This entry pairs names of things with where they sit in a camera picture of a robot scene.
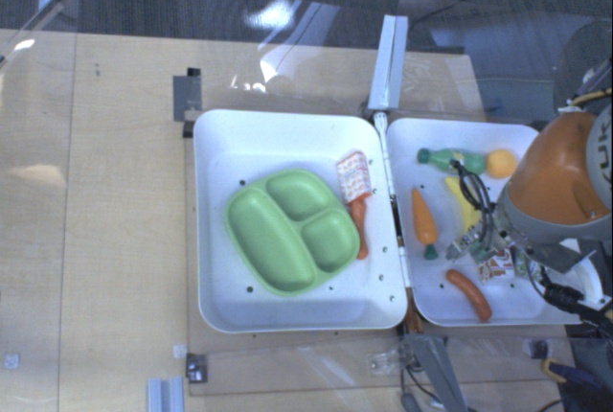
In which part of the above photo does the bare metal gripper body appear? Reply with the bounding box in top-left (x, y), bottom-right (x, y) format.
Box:
top-left (458, 218), bottom-right (510, 263)

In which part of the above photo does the white packet with orange print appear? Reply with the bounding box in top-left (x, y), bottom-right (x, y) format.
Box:
top-left (335, 150), bottom-right (374, 204)
top-left (475, 250), bottom-right (516, 286)

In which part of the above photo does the yellow banana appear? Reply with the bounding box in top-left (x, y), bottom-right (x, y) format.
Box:
top-left (443, 175), bottom-right (483, 235)

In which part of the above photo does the orange carrot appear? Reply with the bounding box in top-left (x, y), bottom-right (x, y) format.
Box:
top-left (411, 187), bottom-right (441, 262)

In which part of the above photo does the orange sausage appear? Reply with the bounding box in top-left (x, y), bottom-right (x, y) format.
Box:
top-left (346, 196), bottom-right (371, 262)
top-left (444, 268), bottom-right (493, 323)

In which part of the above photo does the white plastic tray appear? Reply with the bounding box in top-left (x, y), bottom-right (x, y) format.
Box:
top-left (385, 117), bottom-right (601, 328)
top-left (192, 108), bottom-right (410, 335)

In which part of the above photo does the green packet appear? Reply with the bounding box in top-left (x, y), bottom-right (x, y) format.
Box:
top-left (512, 251), bottom-right (545, 283)

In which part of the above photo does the orange ball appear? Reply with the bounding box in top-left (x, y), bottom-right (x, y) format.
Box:
top-left (484, 148), bottom-right (519, 180)

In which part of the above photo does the green plastic bottle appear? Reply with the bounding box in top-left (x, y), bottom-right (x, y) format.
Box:
top-left (416, 147), bottom-right (488, 176)

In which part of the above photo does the green divided plate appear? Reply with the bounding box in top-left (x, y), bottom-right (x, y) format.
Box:
top-left (223, 168), bottom-right (362, 298)

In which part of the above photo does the black cylinder on white bracket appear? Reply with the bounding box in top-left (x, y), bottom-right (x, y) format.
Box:
top-left (541, 252), bottom-right (612, 313)

